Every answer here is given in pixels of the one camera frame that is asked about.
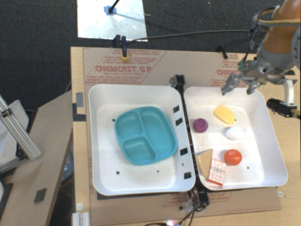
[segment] white egg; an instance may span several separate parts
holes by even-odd
[[[233,141],[241,140],[244,135],[244,130],[240,126],[233,126],[226,131],[226,137]]]

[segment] teal divided plate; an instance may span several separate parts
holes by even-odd
[[[146,106],[121,114],[114,124],[125,157],[135,165],[147,165],[172,156],[177,139],[165,114]]]

